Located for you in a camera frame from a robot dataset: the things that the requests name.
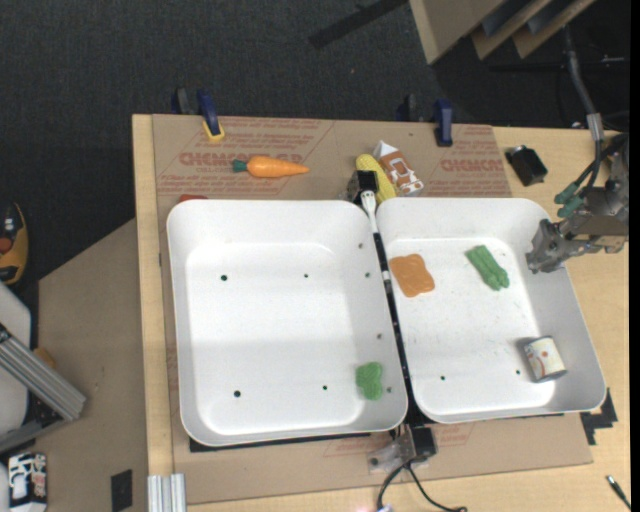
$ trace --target toy carrot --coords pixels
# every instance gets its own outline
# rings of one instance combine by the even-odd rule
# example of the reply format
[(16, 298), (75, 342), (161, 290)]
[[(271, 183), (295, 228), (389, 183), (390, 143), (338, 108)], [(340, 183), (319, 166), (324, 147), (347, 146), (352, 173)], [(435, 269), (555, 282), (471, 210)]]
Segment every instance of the toy carrot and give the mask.
[(304, 165), (271, 158), (270, 156), (252, 156), (248, 162), (233, 161), (233, 172), (249, 171), (256, 178), (280, 178), (309, 172)]

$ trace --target can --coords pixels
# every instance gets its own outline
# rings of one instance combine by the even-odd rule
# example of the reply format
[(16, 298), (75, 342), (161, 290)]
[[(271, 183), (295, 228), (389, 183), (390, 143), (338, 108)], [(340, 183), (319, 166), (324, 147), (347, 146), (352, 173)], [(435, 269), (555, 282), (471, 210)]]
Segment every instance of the can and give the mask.
[(524, 352), (536, 382), (555, 379), (567, 373), (558, 347), (551, 336), (530, 341), (524, 346)]

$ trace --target corn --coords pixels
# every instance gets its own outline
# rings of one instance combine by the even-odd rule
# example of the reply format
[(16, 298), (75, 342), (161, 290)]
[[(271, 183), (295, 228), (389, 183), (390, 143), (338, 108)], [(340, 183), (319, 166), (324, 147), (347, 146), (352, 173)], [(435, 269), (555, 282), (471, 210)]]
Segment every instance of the corn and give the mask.
[(396, 197), (396, 188), (391, 184), (387, 174), (384, 172), (378, 161), (371, 155), (363, 154), (356, 158), (356, 169), (358, 171), (373, 171), (378, 178), (378, 192), (376, 193), (376, 202), (378, 204), (392, 197)]

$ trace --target pen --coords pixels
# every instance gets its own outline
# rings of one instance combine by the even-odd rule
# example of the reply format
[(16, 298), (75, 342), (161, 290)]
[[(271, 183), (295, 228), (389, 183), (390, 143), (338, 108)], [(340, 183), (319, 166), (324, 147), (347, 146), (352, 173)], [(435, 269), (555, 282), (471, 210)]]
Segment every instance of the pen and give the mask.
[(631, 510), (631, 503), (629, 503), (629, 500), (627, 500), (627, 497), (625, 496), (624, 492), (622, 492), (622, 488), (620, 487), (618, 482), (616, 482), (611, 475), (607, 477), (607, 480), (609, 482), (609, 485), (611, 485), (611, 488), (618, 495), (618, 497), (624, 502), (624, 504), (629, 508), (629, 510)]

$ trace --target dark background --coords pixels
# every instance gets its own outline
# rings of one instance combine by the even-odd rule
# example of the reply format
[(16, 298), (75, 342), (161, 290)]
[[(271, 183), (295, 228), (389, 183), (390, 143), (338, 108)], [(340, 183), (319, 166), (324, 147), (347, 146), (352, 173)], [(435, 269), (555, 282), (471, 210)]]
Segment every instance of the dark background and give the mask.
[[(560, 34), (524, 60), (508, 41), (480, 61), (464, 38), (429, 66), (405, 3), (329, 44), (312, 44), (374, 3), (2, 2), (0, 198), (16, 201), (27, 218), (29, 279), (134, 217), (131, 115), (170, 112), (176, 86), (207, 87), (220, 115), (393, 120), (413, 93), (427, 119), (433, 102), (448, 98), (455, 122), (584, 122), (559, 67), (492, 70), (562, 62)], [(599, 0), (570, 28), (582, 62), (630, 57), (631, 0)], [(583, 71), (609, 125), (628, 130), (629, 66)]]

